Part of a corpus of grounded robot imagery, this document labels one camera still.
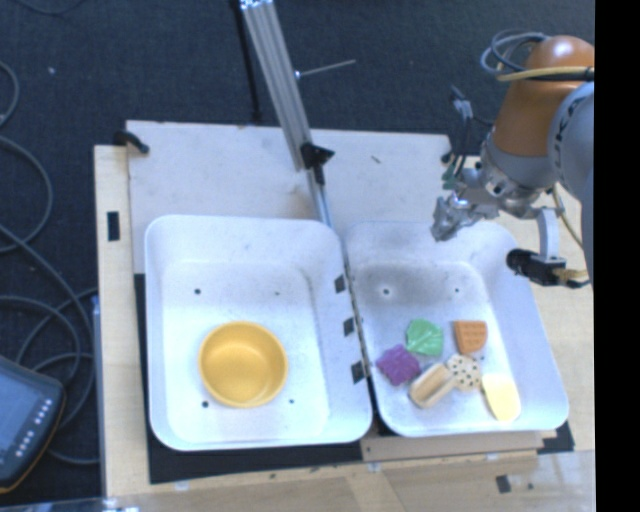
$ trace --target orange sponge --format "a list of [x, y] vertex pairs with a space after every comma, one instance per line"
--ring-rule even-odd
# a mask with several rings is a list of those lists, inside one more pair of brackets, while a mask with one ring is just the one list
[[461, 354], [476, 352], [487, 342], [487, 323], [482, 320], [456, 320], [453, 328]]

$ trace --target black clip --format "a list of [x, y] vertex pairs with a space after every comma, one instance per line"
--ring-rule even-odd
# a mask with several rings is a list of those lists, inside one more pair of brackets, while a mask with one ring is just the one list
[[324, 173], [322, 172], [322, 166], [326, 164], [333, 155], [335, 155], [335, 151], [314, 146], [310, 142], [305, 142], [300, 147], [300, 152], [302, 153], [304, 166], [307, 169], [313, 169], [313, 176], [316, 183], [324, 185], [325, 180]]
[[128, 130], [118, 130], [116, 133], [114, 133], [113, 143], [116, 146], [126, 146], [127, 143], [129, 143], [138, 148], [138, 151], [140, 151], [140, 153], [146, 154], [149, 152], [149, 146], [144, 144], [136, 135]]
[[563, 281], [560, 279], [559, 274], [556, 273], [558, 269], [564, 269], [567, 266], [565, 260], [545, 262], [536, 258], [539, 256], [533, 251], [527, 251], [525, 249], [513, 249], [507, 254], [507, 265], [513, 270], [516, 275], [527, 277], [530, 281], [542, 286], [566, 286], [567, 288], [582, 288], [587, 282], [581, 283], [569, 279]]

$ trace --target black mat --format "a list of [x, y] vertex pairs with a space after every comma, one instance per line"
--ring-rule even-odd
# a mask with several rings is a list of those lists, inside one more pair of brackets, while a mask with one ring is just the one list
[[[44, 8], [74, 6], [51, 16], [22, 0], [0, 2], [0, 61], [20, 80], [20, 101], [0, 135], [28, 148], [43, 164], [55, 193], [51, 215], [30, 247], [64, 277], [74, 293], [97, 286], [92, 150], [111, 144], [128, 119], [248, 122], [252, 103], [233, 13], [226, 0], [24, 0]], [[276, 0], [294, 66], [301, 70], [355, 59], [356, 65], [303, 78], [312, 127], [453, 134], [452, 84], [492, 118], [504, 87], [478, 65], [491, 37], [506, 28], [567, 33], [595, 43], [595, 0]], [[262, 122], [275, 125], [257, 73]], [[0, 114], [12, 85], [0, 72]], [[24, 159], [0, 148], [0, 225], [23, 237], [46, 206], [46, 187]], [[0, 247], [7, 244], [0, 235]], [[48, 271], [23, 250], [0, 254], [0, 295], [58, 305], [68, 299]], [[90, 298], [82, 299], [90, 313]], [[90, 335], [71, 308], [65, 310]], [[15, 358], [42, 314], [0, 308], [0, 353]], [[55, 322], [34, 341], [25, 364], [68, 351]], [[77, 403], [90, 379], [87, 361], [70, 389]], [[65, 368], [52, 368], [64, 373]], [[98, 453], [93, 394], [60, 432], [61, 453]], [[45, 455], [0, 506], [97, 496], [96, 465]]]

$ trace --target green sponge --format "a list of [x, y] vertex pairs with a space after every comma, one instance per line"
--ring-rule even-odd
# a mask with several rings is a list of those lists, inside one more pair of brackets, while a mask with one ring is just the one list
[[425, 356], [442, 354], [444, 336], [442, 329], [428, 320], [417, 318], [411, 320], [407, 328], [407, 350]]

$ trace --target metal pole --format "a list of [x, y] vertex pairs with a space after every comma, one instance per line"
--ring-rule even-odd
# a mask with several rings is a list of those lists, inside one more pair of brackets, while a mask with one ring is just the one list
[[[273, 0], [241, 0], [240, 8], [294, 166], [296, 170], [309, 169], [305, 165], [302, 147], [312, 144], [311, 131], [275, 4]], [[331, 227], [324, 183], [317, 179], [319, 174], [321, 173], [308, 172], [309, 188], [320, 220]]]

